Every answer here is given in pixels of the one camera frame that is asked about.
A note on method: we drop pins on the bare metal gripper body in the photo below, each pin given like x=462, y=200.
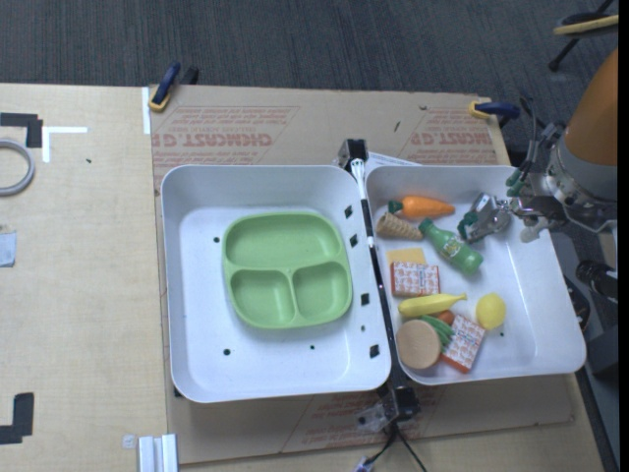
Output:
x=565, y=204

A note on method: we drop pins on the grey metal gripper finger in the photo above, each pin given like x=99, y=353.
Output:
x=491, y=224
x=484, y=204

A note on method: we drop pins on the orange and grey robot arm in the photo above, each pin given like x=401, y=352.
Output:
x=592, y=116

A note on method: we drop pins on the green bottle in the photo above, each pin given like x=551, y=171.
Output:
x=452, y=249

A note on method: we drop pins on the orange carrot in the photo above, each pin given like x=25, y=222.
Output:
x=427, y=206

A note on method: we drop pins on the yellow lemon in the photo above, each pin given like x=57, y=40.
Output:
x=490, y=311

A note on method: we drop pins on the tan waffle cone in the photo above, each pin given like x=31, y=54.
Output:
x=395, y=227

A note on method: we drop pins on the yellow cheese slice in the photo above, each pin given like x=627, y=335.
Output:
x=405, y=255

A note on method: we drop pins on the orange and white carton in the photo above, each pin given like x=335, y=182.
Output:
x=415, y=279
x=464, y=344

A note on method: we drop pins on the white plastic tray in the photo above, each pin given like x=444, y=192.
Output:
x=196, y=312
x=531, y=312

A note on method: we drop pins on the yellow banana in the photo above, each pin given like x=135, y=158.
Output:
x=427, y=305

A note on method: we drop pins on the small orange round toy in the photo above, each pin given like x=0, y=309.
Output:
x=446, y=316

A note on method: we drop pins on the green beans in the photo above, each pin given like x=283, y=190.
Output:
x=440, y=330

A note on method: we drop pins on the thin black and white rod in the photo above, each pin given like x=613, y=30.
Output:
x=374, y=258

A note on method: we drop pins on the tan round bread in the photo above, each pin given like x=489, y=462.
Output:
x=417, y=344

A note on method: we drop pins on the brown cardboard board red print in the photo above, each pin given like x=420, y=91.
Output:
x=304, y=126

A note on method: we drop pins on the green divided plate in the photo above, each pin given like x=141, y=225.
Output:
x=282, y=244

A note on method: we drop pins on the black cylinder on white bracket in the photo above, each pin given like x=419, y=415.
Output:
x=597, y=278

